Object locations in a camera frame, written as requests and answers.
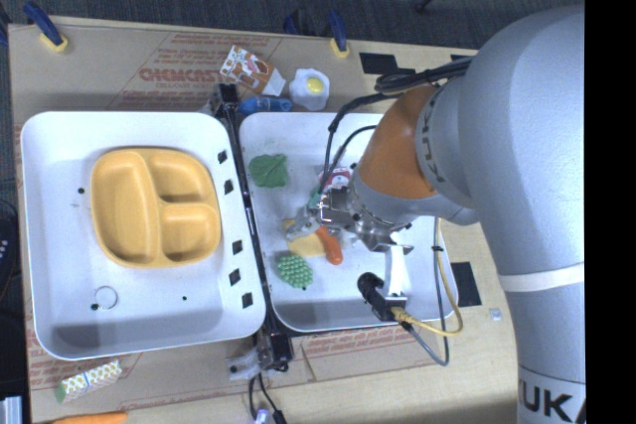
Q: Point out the white and orange carton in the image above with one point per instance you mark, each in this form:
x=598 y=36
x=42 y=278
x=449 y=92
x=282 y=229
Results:
x=251 y=69

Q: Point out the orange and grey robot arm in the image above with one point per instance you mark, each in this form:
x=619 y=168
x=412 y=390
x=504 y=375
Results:
x=522 y=154

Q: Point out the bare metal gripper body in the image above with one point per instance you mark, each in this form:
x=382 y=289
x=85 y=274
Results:
x=348 y=213

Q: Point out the green lettuce leaf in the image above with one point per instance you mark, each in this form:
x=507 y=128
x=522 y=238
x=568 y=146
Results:
x=268 y=171

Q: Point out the blue bottle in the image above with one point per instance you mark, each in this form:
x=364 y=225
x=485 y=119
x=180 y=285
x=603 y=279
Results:
x=266 y=105

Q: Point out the yellow divided plate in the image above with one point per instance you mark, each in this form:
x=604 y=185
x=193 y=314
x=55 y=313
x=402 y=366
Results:
x=129 y=208

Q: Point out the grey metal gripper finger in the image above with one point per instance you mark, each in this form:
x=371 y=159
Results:
x=322 y=209
x=300 y=227

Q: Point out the yellow cheese slice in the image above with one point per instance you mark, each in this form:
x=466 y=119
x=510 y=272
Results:
x=305 y=245

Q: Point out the long orange carrot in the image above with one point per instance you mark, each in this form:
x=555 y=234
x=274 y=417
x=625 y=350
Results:
x=94 y=418

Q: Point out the white fried egg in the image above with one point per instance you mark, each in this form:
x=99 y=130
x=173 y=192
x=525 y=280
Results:
x=310 y=89

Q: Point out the brown cardboard board red print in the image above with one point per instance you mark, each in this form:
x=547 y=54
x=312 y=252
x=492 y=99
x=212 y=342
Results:
x=149 y=64

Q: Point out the black cylinder on white bracket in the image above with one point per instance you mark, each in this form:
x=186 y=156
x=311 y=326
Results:
x=380 y=295

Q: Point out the red and white can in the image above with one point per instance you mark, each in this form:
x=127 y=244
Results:
x=339 y=176

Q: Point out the white plastic tray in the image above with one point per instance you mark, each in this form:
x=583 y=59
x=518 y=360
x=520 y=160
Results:
x=59 y=223
x=348 y=303

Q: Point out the green grapes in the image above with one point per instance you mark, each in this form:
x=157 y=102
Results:
x=295 y=271

